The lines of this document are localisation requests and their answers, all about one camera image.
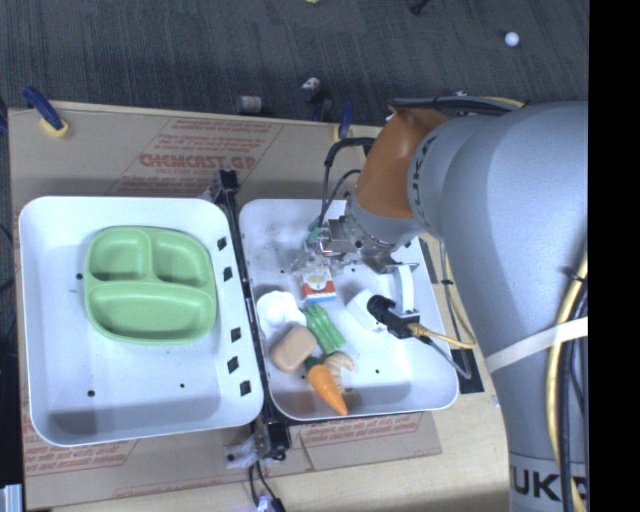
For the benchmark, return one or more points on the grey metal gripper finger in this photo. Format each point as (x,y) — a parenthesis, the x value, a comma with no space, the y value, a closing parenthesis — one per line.
(339,263)
(305,260)

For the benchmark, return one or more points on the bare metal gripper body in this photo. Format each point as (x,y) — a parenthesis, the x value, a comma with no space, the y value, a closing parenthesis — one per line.
(345,240)

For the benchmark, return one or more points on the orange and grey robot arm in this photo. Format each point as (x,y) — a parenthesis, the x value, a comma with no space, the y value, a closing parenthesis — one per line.
(500,210)

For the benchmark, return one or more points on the red white and blue carton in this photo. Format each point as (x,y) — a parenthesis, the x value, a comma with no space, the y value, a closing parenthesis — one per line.
(318,286)

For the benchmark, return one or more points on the white box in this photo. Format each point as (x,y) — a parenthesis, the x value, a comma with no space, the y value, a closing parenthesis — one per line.
(359,307)

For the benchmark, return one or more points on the green asparagus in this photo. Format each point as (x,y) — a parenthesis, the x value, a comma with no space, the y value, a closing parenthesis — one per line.
(324,327)

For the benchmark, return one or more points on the thin black and white rod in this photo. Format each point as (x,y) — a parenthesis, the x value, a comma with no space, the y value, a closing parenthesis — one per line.
(245,295)

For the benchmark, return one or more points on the tan bread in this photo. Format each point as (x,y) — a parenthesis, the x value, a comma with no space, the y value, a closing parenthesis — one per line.
(292,350)

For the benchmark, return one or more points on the beige croissant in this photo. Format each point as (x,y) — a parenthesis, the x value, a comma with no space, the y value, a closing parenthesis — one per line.
(342,361)

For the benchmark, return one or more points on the white plastic tray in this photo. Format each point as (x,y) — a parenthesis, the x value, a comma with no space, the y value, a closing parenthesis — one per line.
(140,390)
(400,370)

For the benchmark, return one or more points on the orange carrot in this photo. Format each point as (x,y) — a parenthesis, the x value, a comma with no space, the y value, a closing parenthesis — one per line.
(327,387)

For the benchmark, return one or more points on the small dark bottle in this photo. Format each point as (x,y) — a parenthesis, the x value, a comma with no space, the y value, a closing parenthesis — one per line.
(311,89)

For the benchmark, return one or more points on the green divided plate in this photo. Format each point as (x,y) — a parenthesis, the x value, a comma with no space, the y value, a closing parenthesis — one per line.
(150,310)

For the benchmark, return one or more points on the small grey can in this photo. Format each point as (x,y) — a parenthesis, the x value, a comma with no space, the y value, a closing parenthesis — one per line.
(248,103)

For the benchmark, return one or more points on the brown cardboard board red print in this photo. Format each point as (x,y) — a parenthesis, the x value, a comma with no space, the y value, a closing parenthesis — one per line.
(150,150)

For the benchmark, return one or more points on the white ball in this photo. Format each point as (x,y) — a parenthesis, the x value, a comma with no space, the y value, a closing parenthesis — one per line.
(511,38)

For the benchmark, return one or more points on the black cylinder on white bracket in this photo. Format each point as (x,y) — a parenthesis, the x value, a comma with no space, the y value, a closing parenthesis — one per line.
(390,311)

